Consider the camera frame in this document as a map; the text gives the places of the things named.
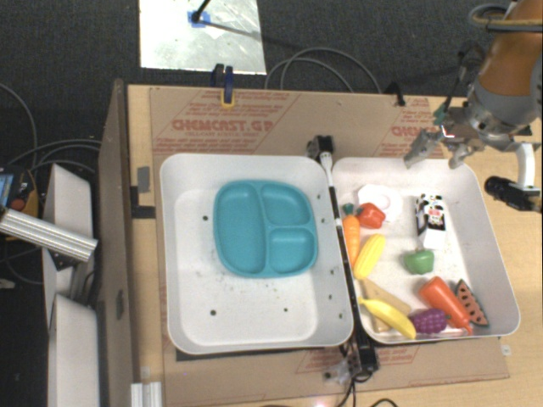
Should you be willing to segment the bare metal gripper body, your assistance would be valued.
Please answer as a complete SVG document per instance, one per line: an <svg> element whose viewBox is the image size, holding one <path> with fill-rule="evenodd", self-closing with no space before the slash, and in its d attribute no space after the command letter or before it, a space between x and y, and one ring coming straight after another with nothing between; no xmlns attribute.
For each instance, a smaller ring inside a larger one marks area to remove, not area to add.
<svg viewBox="0 0 543 407"><path fill-rule="evenodd" d="M436 111L436 125L449 142L509 146L514 137L530 137L530 124L510 125L486 109L451 107Z"/></svg>

